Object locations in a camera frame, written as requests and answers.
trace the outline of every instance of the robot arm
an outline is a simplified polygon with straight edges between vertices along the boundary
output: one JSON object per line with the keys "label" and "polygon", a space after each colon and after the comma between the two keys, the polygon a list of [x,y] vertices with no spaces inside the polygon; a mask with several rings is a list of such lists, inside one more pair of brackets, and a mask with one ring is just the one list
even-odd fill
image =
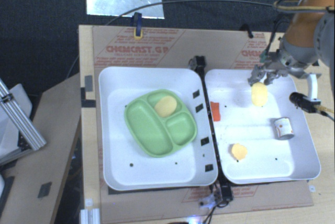
{"label": "robot arm", "polygon": [[[334,6],[334,0],[302,0],[300,6]],[[291,74],[299,79],[310,79],[304,69],[318,59],[330,68],[334,94],[334,13],[298,13],[281,39],[276,52],[267,52],[262,66],[256,65],[248,79],[250,85],[266,76],[265,85],[280,76]]]}

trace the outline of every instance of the yellow oval object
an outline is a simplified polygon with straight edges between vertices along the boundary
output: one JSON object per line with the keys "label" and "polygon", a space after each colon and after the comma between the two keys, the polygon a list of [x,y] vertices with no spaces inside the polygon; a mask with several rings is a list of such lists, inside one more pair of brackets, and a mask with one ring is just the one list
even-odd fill
{"label": "yellow oval object", "polygon": [[164,96],[161,100],[159,100],[154,110],[160,117],[168,117],[174,113],[177,108],[177,100],[172,96]]}
{"label": "yellow oval object", "polygon": [[267,88],[261,82],[254,83],[251,87],[251,101],[252,104],[262,107],[267,102]]}
{"label": "yellow oval object", "polygon": [[245,146],[236,143],[232,146],[231,153],[237,160],[242,160],[247,155],[248,150]]}

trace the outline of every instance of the green divided plate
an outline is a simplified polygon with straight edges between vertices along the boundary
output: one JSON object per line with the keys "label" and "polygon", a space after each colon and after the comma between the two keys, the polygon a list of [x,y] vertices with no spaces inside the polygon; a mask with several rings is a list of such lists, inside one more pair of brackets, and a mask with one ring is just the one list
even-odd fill
{"label": "green divided plate", "polygon": [[[166,118],[154,110],[164,96],[177,100],[174,113]],[[156,90],[140,96],[125,109],[126,124],[139,146],[152,157],[167,156],[190,143],[197,135],[197,126],[185,104],[173,92]]]}

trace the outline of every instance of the tin can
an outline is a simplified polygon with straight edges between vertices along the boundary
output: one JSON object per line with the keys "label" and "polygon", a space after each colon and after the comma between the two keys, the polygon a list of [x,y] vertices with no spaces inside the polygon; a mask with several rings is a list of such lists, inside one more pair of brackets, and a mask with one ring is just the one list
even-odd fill
{"label": "tin can", "polygon": [[274,121],[274,126],[277,131],[278,139],[287,140],[294,137],[293,129],[289,121],[289,118],[283,117],[276,119]]}

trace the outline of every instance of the robotic claw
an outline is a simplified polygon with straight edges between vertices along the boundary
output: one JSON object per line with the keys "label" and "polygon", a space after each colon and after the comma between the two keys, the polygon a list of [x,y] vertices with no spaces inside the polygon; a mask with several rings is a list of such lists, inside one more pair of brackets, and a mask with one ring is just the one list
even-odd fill
{"label": "robotic claw", "polygon": [[[321,11],[313,7],[331,8]],[[317,78],[321,74],[308,74],[304,71],[320,59],[330,69],[331,88],[334,97],[334,0],[301,0],[290,25],[276,52],[267,48],[260,55],[263,65],[255,65],[250,85],[264,80],[265,85],[272,84],[276,78],[291,74],[299,79],[307,79],[308,96],[292,93],[290,100],[309,113],[318,112]]]}

